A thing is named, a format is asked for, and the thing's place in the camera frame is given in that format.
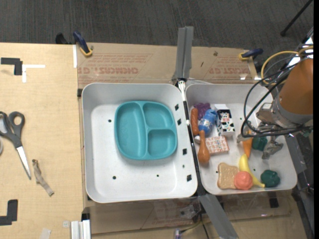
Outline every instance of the blue bottle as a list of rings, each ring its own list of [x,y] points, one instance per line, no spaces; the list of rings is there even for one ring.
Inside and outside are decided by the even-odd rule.
[[[198,124],[199,131],[204,130],[205,135],[209,134],[213,128],[213,125],[217,119],[217,112],[212,109],[208,109],[205,112],[204,117],[200,120]]]

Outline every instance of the blue and yellow clamp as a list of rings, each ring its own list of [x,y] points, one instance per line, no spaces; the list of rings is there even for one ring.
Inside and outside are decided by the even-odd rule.
[[[92,55],[92,50],[88,47],[86,44],[84,38],[81,36],[79,31],[74,31],[73,32],[73,37],[75,40],[75,43],[80,44],[80,51],[83,53],[84,56],[89,57]]]
[[[253,57],[253,59],[255,59],[258,55],[262,54],[263,52],[263,49],[253,49],[247,52],[239,53],[238,58],[241,61],[247,61],[250,57]]]

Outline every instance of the yellow banana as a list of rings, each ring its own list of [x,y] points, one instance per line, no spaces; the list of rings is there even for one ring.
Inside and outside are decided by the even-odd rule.
[[[256,186],[259,186],[261,188],[265,187],[265,184],[261,183],[256,177],[255,175],[253,175],[253,173],[251,172],[250,168],[249,168],[249,164],[248,164],[248,157],[246,154],[241,155],[240,159],[239,159],[239,170],[240,171],[245,171],[248,172],[251,177],[253,177],[253,184]]]

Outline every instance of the bread slice toy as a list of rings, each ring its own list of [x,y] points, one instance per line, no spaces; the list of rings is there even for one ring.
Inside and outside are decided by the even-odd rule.
[[[239,172],[236,166],[230,166],[226,163],[218,165],[218,181],[217,186],[220,189],[236,189],[234,185],[235,175]]]

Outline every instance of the scissors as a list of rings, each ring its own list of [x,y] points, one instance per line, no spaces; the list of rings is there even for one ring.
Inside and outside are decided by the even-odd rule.
[[[14,119],[16,117],[20,117],[21,119],[21,122],[19,124],[16,124],[14,122]],[[21,142],[21,131],[25,122],[24,115],[19,112],[13,112],[10,113],[8,116],[6,113],[0,112],[0,123],[1,122],[2,125],[0,124],[0,135],[8,138],[10,141],[13,142],[16,150],[19,153],[19,157],[26,171],[26,174],[31,180],[30,168]]]

